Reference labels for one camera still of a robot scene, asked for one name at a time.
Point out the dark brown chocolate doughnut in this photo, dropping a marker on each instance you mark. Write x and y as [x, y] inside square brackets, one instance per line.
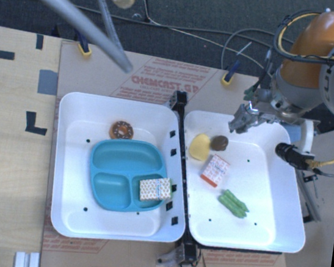
[219, 142]

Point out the green toy asparagus bunch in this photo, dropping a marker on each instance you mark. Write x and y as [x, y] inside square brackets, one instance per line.
[233, 204]

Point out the thin black rod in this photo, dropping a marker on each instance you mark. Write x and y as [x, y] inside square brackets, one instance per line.
[185, 163]

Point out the brown sprinkled doughnut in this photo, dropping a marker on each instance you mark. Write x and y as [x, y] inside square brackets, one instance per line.
[121, 130]

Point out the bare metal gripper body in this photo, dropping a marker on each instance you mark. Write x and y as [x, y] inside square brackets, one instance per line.
[269, 108]

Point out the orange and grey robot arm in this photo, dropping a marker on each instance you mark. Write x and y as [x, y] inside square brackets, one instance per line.
[318, 43]

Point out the yellow toy food piece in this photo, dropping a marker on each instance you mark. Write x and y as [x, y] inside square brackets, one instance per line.
[199, 148]

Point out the white carton with orange pattern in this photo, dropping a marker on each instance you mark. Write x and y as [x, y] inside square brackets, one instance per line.
[155, 189]

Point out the white plastic tray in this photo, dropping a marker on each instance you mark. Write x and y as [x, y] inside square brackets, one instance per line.
[263, 192]
[74, 160]

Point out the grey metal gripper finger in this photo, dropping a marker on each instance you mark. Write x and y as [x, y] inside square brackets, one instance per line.
[238, 119]
[252, 121]

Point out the blue divided plate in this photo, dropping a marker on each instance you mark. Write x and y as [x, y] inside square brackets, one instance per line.
[120, 160]

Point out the brown cardboard board red print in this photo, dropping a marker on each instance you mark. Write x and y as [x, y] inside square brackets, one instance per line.
[101, 71]

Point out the black cylinder on white bracket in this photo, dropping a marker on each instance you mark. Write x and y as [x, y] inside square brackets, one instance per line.
[293, 155]

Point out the orange and white carton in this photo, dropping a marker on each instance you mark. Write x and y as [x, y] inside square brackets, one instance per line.
[214, 171]

